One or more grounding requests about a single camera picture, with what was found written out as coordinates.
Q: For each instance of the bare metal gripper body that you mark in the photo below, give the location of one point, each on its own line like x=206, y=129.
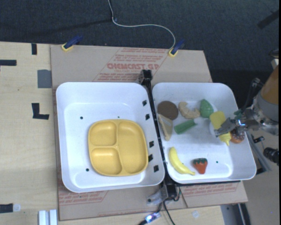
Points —
x=249, y=119

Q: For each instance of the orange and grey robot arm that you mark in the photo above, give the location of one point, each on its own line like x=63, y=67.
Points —
x=269, y=95

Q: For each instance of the thin black rod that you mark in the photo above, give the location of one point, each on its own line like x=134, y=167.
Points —
x=157, y=128

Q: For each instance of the tan croissant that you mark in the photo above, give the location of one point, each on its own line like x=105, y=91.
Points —
x=188, y=111

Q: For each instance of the green pear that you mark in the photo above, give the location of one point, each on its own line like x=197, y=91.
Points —
x=206, y=108

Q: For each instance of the brown round biscuit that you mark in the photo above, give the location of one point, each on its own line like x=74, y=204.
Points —
x=167, y=110

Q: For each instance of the white plastic tray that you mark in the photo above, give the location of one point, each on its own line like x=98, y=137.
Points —
x=77, y=135
x=201, y=146

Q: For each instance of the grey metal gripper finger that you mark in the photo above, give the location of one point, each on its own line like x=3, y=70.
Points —
x=239, y=130
x=224, y=128

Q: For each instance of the brown doughnut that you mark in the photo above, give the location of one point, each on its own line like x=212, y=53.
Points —
x=237, y=139

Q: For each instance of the black cylinder on white bracket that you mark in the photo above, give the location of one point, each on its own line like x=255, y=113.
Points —
x=271, y=155

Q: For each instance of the yellow squeeze bottle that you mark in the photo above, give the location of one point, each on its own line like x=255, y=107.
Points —
x=217, y=118

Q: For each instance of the red strawberry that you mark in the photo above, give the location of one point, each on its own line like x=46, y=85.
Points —
x=200, y=166

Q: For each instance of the brown cardboard board, red print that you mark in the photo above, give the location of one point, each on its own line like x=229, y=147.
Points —
x=121, y=62

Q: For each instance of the yellow divided plate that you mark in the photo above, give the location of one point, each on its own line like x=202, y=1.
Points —
x=118, y=147

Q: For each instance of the yellow banana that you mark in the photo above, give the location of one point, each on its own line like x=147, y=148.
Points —
x=176, y=162

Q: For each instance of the green vegetable stick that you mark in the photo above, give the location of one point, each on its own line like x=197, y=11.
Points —
x=184, y=126

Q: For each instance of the tan sandwich wedge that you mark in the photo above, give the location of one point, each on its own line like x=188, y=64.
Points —
x=166, y=128

